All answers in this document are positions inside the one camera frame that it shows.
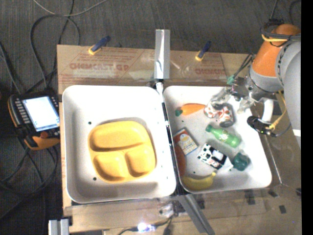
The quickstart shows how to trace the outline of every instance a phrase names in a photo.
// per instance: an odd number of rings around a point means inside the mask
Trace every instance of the orange carrot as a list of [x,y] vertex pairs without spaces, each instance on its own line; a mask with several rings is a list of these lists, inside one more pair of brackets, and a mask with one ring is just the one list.
[[201,109],[204,109],[204,104],[197,104],[197,103],[190,103],[190,104],[184,104],[181,106],[179,110],[175,110],[175,115],[178,117],[179,115],[189,115],[194,112],[197,112]]

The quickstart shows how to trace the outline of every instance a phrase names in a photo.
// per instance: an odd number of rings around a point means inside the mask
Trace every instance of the green bottle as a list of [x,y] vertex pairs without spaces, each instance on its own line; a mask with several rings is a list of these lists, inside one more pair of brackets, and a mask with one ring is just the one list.
[[227,143],[233,148],[236,148],[240,143],[240,139],[237,136],[230,134],[222,128],[213,128],[213,126],[209,124],[205,130],[211,132],[217,140]]

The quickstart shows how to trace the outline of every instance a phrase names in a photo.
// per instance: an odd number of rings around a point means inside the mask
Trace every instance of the blue clamp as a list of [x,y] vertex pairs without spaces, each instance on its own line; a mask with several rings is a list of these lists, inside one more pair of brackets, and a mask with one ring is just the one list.
[[98,43],[96,43],[95,45],[91,46],[88,49],[89,54],[91,54],[91,55],[96,54],[98,51],[100,51],[101,47],[106,45],[107,42],[110,40],[111,40],[111,37],[109,37],[109,36],[102,38]]
[[205,52],[207,52],[210,47],[211,47],[211,41],[207,41],[207,43],[205,44],[205,46],[202,48],[202,50],[198,51],[197,55],[196,55],[196,59],[198,61],[202,61],[202,59],[204,58],[204,54]]

